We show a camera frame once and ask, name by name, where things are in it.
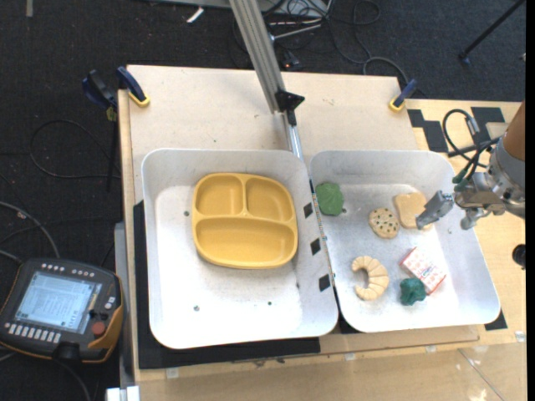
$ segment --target table top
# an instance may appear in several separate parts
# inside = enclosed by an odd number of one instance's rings
[[[136,107],[128,94],[119,92],[119,127],[126,253],[130,310],[135,310],[132,207],[142,198],[141,161],[159,148],[214,150],[285,150],[287,141],[281,115],[271,114],[253,71],[226,69],[129,66],[128,70],[150,96],[150,105]],[[441,121],[447,111],[474,108],[502,113],[503,122],[486,124],[489,134],[500,135],[520,103],[409,99],[399,113],[388,103],[400,92],[396,78],[341,74],[283,73],[289,92],[301,94],[296,109],[304,162],[322,150],[428,150],[428,123]],[[415,122],[423,115],[425,123]],[[449,131],[460,147],[471,143],[462,118],[452,120]],[[454,170],[464,165],[450,159]],[[333,355],[360,353],[382,357],[458,347],[515,343],[526,332],[525,272],[512,261],[512,250],[525,243],[525,222],[512,215],[489,216],[475,228],[492,280],[502,304],[504,327],[424,328],[383,333],[342,334],[339,329],[320,338],[321,353],[310,362]],[[128,322],[137,363],[136,316]],[[181,368],[181,375],[222,373],[254,368],[245,363],[214,363]],[[167,370],[140,370],[136,382],[165,380]]]

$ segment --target wooden table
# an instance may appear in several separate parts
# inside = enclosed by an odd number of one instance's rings
[[[276,150],[285,149],[287,143],[281,116],[270,114],[254,72],[151,66],[129,66],[128,70],[151,99],[150,105],[142,109],[129,101],[125,91],[119,91],[126,266],[130,286],[130,316],[126,324],[132,336],[135,384],[140,388],[142,399],[197,399],[195,393],[198,399],[236,399],[236,393],[229,391],[227,398],[218,386],[225,381],[221,375],[228,376],[229,373],[236,379],[251,379],[266,388],[287,390],[279,385],[279,380],[289,375],[288,368],[293,365],[312,367],[325,376],[333,373],[332,384],[335,384],[357,367],[354,362],[349,362],[350,359],[388,358],[395,362],[394,358],[406,356],[417,367],[422,364],[420,356],[429,352],[458,355],[460,348],[517,344],[517,340],[525,335],[525,271],[512,261],[514,247],[525,243],[525,223],[512,215],[489,216],[478,221],[476,234],[500,297],[507,328],[487,331],[481,325],[367,334],[342,334],[335,329],[320,338],[320,354],[301,358],[139,369],[136,365],[132,208],[142,200],[140,163],[143,157],[151,150],[165,147]],[[470,112],[472,107],[498,108],[506,123],[488,124],[487,128],[494,136],[503,132],[520,105],[412,99],[407,100],[406,108],[396,114],[388,109],[390,100],[400,92],[396,78],[304,73],[283,73],[283,78],[288,91],[305,97],[296,114],[306,164],[320,150],[427,149],[424,129],[412,126],[408,110],[420,110],[425,120],[440,121],[450,109]],[[452,120],[449,131],[458,146],[471,143],[462,118]],[[463,162],[460,157],[451,159],[455,170],[460,169]],[[255,373],[259,368],[269,370],[269,373],[259,376]],[[300,378],[303,368],[292,368],[292,373]],[[205,388],[202,391],[200,382]],[[242,389],[254,398],[253,384]],[[349,385],[344,393],[351,394],[353,390]],[[298,391],[288,396],[301,399]]]

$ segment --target robotic arm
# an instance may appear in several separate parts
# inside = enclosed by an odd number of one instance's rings
[[[455,204],[466,212],[461,220],[461,227],[465,230],[491,213],[499,216],[508,211],[526,218],[525,100],[491,152],[486,171],[473,172],[456,185],[453,194],[445,194],[440,190],[435,193],[425,204],[425,211],[416,217],[419,229],[439,220]]]

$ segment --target red button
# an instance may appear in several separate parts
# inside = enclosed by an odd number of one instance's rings
[[[95,338],[101,337],[106,332],[106,326],[102,321],[97,321],[91,327]]]

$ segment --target black bracket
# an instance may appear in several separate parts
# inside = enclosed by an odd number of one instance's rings
[[[304,97],[280,89],[275,93],[275,99],[280,110],[286,111],[288,123],[292,126],[297,125],[294,110],[304,101]]]

